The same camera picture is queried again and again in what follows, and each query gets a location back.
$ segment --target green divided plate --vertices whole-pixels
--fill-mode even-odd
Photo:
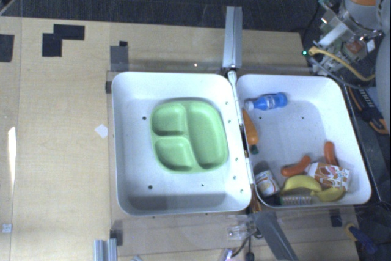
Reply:
[[[204,101],[173,101],[151,115],[153,150],[171,172],[205,172],[228,158],[227,138],[218,111]]]

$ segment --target table surface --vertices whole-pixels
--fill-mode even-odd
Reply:
[[[42,34],[53,33],[54,24],[83,25],[85,39],[63,40],[61,58],[42,57]],[[127,41],[131,61],[140,64],[179,57],[190,65],[218,64],[224,30],[1,17],[0,33],[15,34],[16,47],[21,43],[21,59],[16,55],[10,64],[0,64],[1,101],[18,98],[18,106],[8,108],[18,117],[13,199],[0,194],[0,204],[13,208],[0,222],[12,223],[13,229],[0,235],[0,259],[92,260],[93,241],[107,240],[112,227],[108,138],[95,131],[108,125],[104,87],[110,46]],[[243,31],[243,59],[266,73],[305,74],[300,50],[298,34]],[[18,95],[7,77],[13,63],[20,64]],[[356,222],[353,209],[344,210],[342,218]],[[355,244],[342,227],[331,227],[328,216],[284,216],[280,222],[300,260],[358,260]],[[165,231],[156,234],[164,236]],[[256,260],[274,260],[264,239],[253,244]],[[175,245],[175,240],[162,238],[156,242],[159,249],[152,248],[152,254],[142,249],[140,256],[144,261],[208,261],[217,260],[222,251],[169,252],[176,251]]]

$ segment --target banana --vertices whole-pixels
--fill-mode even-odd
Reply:
[[[317,193],[322,191],[322,187],[320,186],[319,182],[313,177],[307,175],[295,175],[289,177],[285,181],[282,192],[284,193],[296,188],[307,188]]]
[[[332,202],[339,200],[344,195],[344,193],[345,191],[342,189],[330,187],[324,191],[321,191],[320,193],[312,191],[311,196],[315,195],[321,202]]]

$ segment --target tin can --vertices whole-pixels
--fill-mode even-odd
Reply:
[[[280,191],[280,188],[270,170],[257,174],[255,176],[255,183],[263,197],[272,196]]]

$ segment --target orange handle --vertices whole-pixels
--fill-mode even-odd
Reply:
[[[335,157],[334,144],[331,141],[326,141],[324,144],[324,158],[326,159],[327,164],[331,164],[332,166],[339,166]]]
[[[305,168],[310,164],[311,158],[309,156],[303,156],[299,163],[290,167],[283,167],[281,169],[281,174],[283,176],[291,177],[294,175],[302,174]]]
[[[251,121],[251,118],[246,110],[242,109],[244,127],[246,129],[246,138],[249,145],[256,145],[259,141],[257,129]]]

